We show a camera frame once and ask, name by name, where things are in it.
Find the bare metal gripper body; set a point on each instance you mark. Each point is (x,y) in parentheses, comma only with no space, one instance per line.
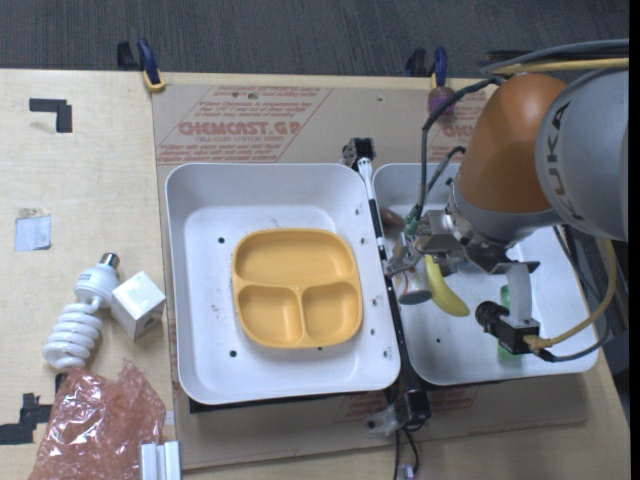
(442,243)

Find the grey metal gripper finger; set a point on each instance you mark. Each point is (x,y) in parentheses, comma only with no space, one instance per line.
(397,266)
(412,246)

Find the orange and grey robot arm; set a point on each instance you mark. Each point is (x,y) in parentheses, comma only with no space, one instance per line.
(505,158)

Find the thin black and white rod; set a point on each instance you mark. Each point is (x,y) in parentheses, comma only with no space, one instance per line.
(384,248)

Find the brown sausage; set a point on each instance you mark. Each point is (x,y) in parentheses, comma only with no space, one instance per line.
(392,218)

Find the clear bottle with grey cap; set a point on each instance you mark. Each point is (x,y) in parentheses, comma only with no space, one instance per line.
(415,296)

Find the yellow banana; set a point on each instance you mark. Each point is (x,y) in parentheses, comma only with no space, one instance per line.
(447,295)

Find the yellow divided plate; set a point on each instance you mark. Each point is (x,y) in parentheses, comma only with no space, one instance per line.
(295,288)

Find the white plastic tray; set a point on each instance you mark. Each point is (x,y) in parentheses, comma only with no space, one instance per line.
(460,353)
(210,278)

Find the green plastic bottle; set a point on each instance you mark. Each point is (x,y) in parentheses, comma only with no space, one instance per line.
(506,353)

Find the purple grapes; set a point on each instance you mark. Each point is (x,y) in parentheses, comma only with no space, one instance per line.
(440,100)

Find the brown cardboard board red print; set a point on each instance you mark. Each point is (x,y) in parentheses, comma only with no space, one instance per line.
(260,128)

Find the white cube box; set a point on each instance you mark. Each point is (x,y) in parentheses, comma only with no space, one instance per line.
(136,304)

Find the white spiral light bulb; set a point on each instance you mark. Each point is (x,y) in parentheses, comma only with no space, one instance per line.
(75,330)

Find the pink bubble wrap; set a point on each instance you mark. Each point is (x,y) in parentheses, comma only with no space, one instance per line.
(95,423)

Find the black cylinder on white bracket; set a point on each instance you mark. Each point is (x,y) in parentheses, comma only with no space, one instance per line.
(517,318)

